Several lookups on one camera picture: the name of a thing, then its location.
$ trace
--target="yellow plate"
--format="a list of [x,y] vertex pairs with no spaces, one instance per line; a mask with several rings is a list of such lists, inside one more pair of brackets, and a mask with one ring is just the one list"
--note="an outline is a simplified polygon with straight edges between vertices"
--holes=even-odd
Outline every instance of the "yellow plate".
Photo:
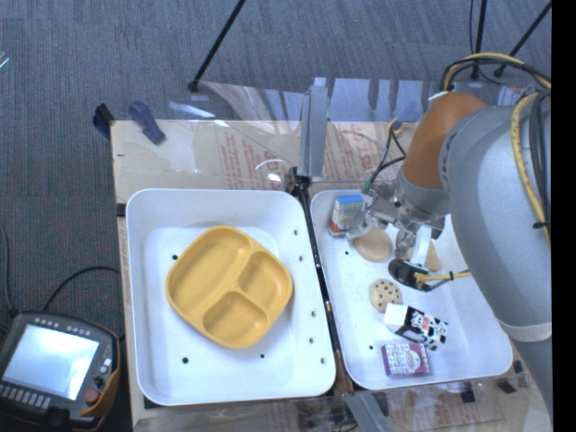
[[286,266],[245,232],[205,230],[174,262],[166,278],[170,305],[207,338],[225,347],[255,344],[290,300]]

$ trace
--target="screen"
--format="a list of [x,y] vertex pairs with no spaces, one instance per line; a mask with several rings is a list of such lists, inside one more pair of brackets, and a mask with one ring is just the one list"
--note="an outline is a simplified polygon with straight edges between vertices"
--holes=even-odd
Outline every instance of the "screen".
[[85,337],[26,325],[2,380],[75,400],[98,344]]

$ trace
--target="table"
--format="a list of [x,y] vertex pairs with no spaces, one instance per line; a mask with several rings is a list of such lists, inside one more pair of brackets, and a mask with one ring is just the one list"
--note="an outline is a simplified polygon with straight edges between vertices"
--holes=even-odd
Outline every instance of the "table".
[[[329,88],[330,121],[324,173],[312,178],[310,197],[324,190],[358,189],[381,157],[388,123],[412,101],[416,120],[407,121],[400,135],[407,149],[418,117],[426,108],[425,98],[434,88],[425,82],[317,79],[317,84]],[[482,89],[475,83],[465,87],[475,92]],[[164,145],[149,141],[135,121],[114,121],[111,125],[134,430],[166,430],[168,425],[174,431],[192,426],[207,431],[346,430],[353,419],[347,416],[342,396],[355,392],[364,395],[366,391],[351,381],[338,353],[335,385],[328,395],[318,398],[166,408],[151,404],[139,388],[134,366],[129,245],[123,216],[127,201],[137,191],[150,187],[283,190],[284,176],[299,163],[301,94],[210,83],[202,83],[200,91],[195,97],[199,103],[195,104],[202,108],[193,108],[199,120],[157,121],[166,134]],[[517,93],[513,88],[500,89],[491,93],[491,99],[501,102],[506,95]],[[214,112],[222,106],[226,112]],[[397,152],[391,150],[390,159],[397,157]],[[383,176],[393,178],[398,169],[391,166],[389,174]],[[516,351],[514,360],[521,364]],[[529,373],[515,373],[515,367],[518,369],[517,364],[511,366],[502,376],[470,380],[467,394],[472,393],[474,402],[465,401],[466,392],[454,395],[450,384],[376,391],[370,398],[379,402],[381,409],[388,409],[389,425],[394,431],[546,431],[549,419],[539,391]]]

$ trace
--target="white tray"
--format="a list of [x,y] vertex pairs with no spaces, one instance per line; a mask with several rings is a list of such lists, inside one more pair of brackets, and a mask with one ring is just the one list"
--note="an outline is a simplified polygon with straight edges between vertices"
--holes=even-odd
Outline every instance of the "white tray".
[[[136,371],[164,406],[317,396],[336,377],[310,237],[298,201],[280,191],[146,189],[126,208]],[[165,280],[207,228],[228,224],[268,248],[292,274],[293,293],[256,344],[223,347],[170,306]]]
[[[428,351],[431,373],[407,377],[387,376],[381,346],[386,341],[402,340],[383,324],[383,313],[369,301],[369,287],[376,279],[393,280],[388,263],[363,259],[348,244],[346,237],[329,233],[329,220],[337,196],[358,191],[324,191],[311,201],[311,217],[319,248],[320,261],[332,303],[337,333],[346,370],[360,386],[370,390],[406,387],[428,383],[451,383],[503,374],[512,363],[512,347],[473,277],[446,283],[431,292],[422,292],[395,282],[403,301],[448,322],[445,346]],[[394,245],[398,232],[389,226],[386,232]],[[457,246],[450,217],[435,247],[442,269],[459,272],[466,268]]]

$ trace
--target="tray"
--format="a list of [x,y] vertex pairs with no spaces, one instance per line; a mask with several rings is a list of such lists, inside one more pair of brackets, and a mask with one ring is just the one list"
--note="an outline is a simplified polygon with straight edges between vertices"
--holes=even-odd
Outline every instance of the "tray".
[[[336,366],[304,211],[285,192],[145,189],[126,207],[135,370],[164,406],[321,395]],[[290,271],[292,297],[252,346],[228,348],[193,328],[165,294],[167,274],[206,230],[248,234]]]
[[204,231],[168,272],[166,297],[183,319],[225,347],[252,346],[292,296],[290,271],[248,234]]
[[[382,390],[504,374],[512,363],[512,347],[473,277],[456,279],[431,292],[415,290],[396,282],[388,273],[393,252],[380,263],[370,262],[348,244],[345,236],[334,237],[329,233],[335,198],[350,194],[358,191],[317,193],[310,203],[310,214],[342,355],[354,382],[369,390]],[[398,231],[389,226],[386,233],[394,245]],[[435,274],[466,268],[450,216],[442,235],[435,240],[435,247],[442,266]],[[383,324],[383,314],[369,302],[369,287],[379,278],[393,280],[405,304],[449,323],[445,346],[428,351],[430,373],[386,375],[381,348],[403,338]]]

